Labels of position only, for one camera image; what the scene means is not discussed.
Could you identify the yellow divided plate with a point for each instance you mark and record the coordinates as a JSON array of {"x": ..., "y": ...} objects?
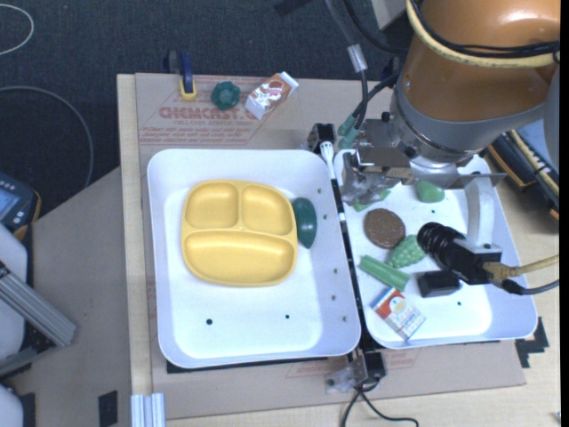
[{"x": 240, "y": 256}]

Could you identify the brown cardboard board, red print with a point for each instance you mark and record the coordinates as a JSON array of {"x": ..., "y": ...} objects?
[{"x": 200, "y": 127}]

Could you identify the dark green broccoli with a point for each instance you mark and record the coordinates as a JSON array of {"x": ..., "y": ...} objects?
[{"x": 226, "y": 94}]

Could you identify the white plastic tray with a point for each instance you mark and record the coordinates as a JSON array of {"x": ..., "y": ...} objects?
[
  {"x": 249, "y": 318},
  {"x": 462, "y": 318}
]

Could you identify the light green toy pea pod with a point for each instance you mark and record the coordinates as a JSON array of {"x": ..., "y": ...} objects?
[{"x": 366, "y": 202}]

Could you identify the light green toy pear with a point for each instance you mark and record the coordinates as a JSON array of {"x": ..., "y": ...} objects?
[{"x": 429, "y": 192}]

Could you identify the brown and white carton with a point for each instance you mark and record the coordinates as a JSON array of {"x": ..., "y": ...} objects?
[{"x": 269, "y": 98}]

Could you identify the dark green toy vegetable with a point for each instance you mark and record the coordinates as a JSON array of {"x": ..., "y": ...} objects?
[{"x": 306, "y": 223}]

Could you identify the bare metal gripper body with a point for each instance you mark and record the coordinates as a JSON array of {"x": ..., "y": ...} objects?
[{"x": 387, "y": 149}]

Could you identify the black rectangular box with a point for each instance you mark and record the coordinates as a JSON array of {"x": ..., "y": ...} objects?
[{"x": 438, "y": 284}]

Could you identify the black cylinder on white bracket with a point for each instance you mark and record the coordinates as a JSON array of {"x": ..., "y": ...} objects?
[{"x": 458, "y": 252}]

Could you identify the brown biscuit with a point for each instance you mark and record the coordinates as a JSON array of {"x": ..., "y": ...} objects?
[{"x": 384, "y": 228}]

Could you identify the green grapes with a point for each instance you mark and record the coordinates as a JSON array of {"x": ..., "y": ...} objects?
[{"x": 406, "y": 252}]

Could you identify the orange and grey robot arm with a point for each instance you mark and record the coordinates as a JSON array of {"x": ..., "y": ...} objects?
[{"x": 471, "y": 60}]

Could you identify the thin black and white rod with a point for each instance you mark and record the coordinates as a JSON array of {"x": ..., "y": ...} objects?
[{"x": 343, "y": 220}]

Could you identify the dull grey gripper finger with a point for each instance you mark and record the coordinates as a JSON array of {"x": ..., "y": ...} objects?
[
  {"x": 350, "y": 176},
  {"x": 372, "y": 185}
]

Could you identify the green celery stick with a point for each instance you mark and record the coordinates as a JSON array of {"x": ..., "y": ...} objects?
[{"x": 382, "y": 271}]

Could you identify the red white blue packet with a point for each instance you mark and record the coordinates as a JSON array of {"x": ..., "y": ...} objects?
[{"x": 398, "y": 311}]

